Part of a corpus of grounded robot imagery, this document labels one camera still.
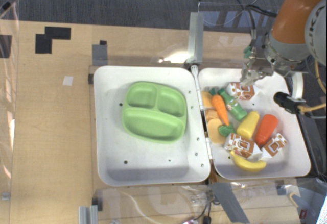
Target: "wooden surface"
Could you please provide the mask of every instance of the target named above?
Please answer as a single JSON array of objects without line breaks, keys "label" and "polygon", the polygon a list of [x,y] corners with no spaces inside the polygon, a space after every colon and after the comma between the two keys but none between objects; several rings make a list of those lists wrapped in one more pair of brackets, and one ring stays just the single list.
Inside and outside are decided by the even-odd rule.
[{"label": "wooden surface", "polygon": [[[45,26],[71,27],[71,40],[53,40],[51,55],[35,54],[35,35],[43,34]],[[92,166],[87,77],[92,65],[92,45],[99,44],[100,40],[108,42],[109,64],[155,65],[157,57],[187,51],[188,32],[20,22],[10,224],[78,223],[78,207],[90,206],[93,176],[97,172]],[[204,60],[240,65],[242,51],[248,43],[249,35],[205,33]],[[71,86],[63,85],[65,76],[73,77]],[[168,202],[176,196],[174,191],[169,194]],[[259,209],[260,214],[278,212],[283,214],[278,218],[289,220],[284,223],[298,223],[296,209],[290,205],[281,208],[279,198],[275,197],[276,204]],[[116,199],[112,197],[108,203],[123,207]],[[135,212],[144,205],[147,200],[140,200],[138,204],[132,200],[130,210]],[[144,216],[128,213],[127,210],[121,223],[154,223]],[[246,213],[257,219],[256,209],[248,209]],[[104,219],[99,223],[109,223],[108,212],[101,214]],[[151,219],[157,223],[168,223],[159,212],[153,214]],[[169,220],[178,223],[189,216],[188,211],[175,212]],[[213,209],[212,217],[228,223],[222,209]]]}]

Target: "green divided tray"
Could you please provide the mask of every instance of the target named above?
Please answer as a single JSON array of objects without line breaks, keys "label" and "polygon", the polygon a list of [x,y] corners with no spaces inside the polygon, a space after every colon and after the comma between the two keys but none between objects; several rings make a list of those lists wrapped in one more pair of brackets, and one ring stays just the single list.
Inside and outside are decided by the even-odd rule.
[{"label": "green divided tray", "polygon": [[186,100],[173,88],[137,82],[126,93],[122,123],[131,136],[171,143],[183,136],[186,118]]}]

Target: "bottle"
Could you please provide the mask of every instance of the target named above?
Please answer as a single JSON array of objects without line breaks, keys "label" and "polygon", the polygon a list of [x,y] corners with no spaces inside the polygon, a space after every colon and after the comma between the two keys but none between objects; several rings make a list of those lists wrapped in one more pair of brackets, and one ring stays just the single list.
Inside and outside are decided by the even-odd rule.
[{"label": "bottle", "polygon": [[255,127],[259,121],[259,114],[257,111],[251,111],[245,119],[238,126],[236,133],[246,139],[251,139],[255,131]]},{"label": "bottle", "polygon": [[228,95],[224,89],[220,89],[217,93],[224,99],[227,110],[236,120],[241,120],[247,115],[247,112],[243,110],[238,101]]},{"label": "bottle", "polygon": [[254,141],[261,148],[266,144],[272,132],[278,124],[278,119],[271,114],[266,114],[260,122],[258,132],[256,133]]}]

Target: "banana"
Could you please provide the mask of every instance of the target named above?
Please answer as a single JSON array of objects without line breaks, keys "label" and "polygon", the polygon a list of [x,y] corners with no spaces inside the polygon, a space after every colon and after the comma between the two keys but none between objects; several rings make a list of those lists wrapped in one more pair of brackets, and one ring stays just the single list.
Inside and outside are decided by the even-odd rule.
[{"label": "banana", "polygon": [[230,154],[233,156],[236,166],[246,171],[257,172],[264,169],[267,165],[265,161],[248,161],[243,157],[236,155],[234,151],[230,151]]}]

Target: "mustard bottle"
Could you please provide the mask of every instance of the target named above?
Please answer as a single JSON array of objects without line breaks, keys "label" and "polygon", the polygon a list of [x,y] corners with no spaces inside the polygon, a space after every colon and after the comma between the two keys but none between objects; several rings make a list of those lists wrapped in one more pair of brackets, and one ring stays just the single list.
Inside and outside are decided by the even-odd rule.
[{"label": "mustard bottle", "polygon": [[238,126],[236,133],[246,139],[250,139],[255,131],[255,127],[259,121],[259,114],[257,111],[251,111],[244,118],[241,124]]}]

